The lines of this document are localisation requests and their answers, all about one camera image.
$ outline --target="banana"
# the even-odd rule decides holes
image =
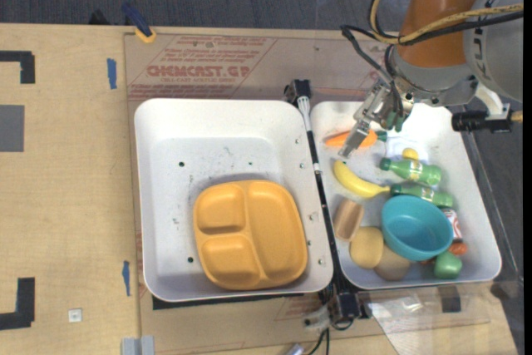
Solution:
[[[389,186],[380,186],[359,178],[341,160],[336,160],[334,162],[333,170],[336,179],[338,179],[338,182],[340,182],[342,186],[361,197],[371,198],[382,192],[390,191]]]

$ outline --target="blue bowl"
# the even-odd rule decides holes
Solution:
[[[381,224],[387,246],[415,262],[446,251],[453,239],[445,213],[414,195],[391,197],[382,207]]]

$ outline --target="white plastic tray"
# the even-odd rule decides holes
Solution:
[[[324,144],[324,140],[342,131],[350,131],[355,124],[352,116],[360,102],[321,102],[311,111],[311,122],[316,140],[320,168],[328,208],[332,218],[343,197],[348,197],[365,207],[362,226],[380,226],[381,209],[389,195],[363,199],[344,189],[333,174],[333,162],[341,159],[338,148]],[[501,268],[500,251],[476,184],[461,134],[451,129],[451,113],[444,107],[432,108],[415,105],[400,133],[388,132],[387,143],[355,150],[347,161],[353,172],[365,180],[379,185],[401,183],[404,180],[391,171],[380,170],[383,156],[397,157],[402,149],[414,148],[420,160],[439,165],[443,172],[441,182],[435,187],[453,196],[461,233],[469,249],[461,257],[463,268],[456,280],[436,279],[431,267],[413,264],[401,281],[381,279],[371,269],[359,268],[349,255],[349,243],[337,239],[340,263],[344,275],[356,286],[364,289],[383,289],[436,285],[444,283],[470,283],[490,281]]]
[[[144,278],[168,302],[311,293],[333,276],[303,117],[284,101],[151,99],[135,112]],[[294,197],[308,241],[303,275],[282,288],[211,283],[195,245],[193,207],[211,185],[262,179]]]

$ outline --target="green bottle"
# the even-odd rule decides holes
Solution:
[[[428,185],[436,185],[441,179],[441,169],[437,165],[424,165],[419,160],[391,160],[383,158],[379,167],[391,170],[406,180],[414,180]]]
[[[434,191],[429,186],[424,185],[400,185],[394,184],[390,187],[390,194],[409,194],[430,201],[438,207],[452,207],[453,200],[450,194],[441,191]]]

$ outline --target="orange tray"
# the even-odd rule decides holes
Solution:
[[[228,182],[201,192],[194,232],[204,272],[222,288],[282,286],[307,265],[298,208],[283,186],[269,180]]]

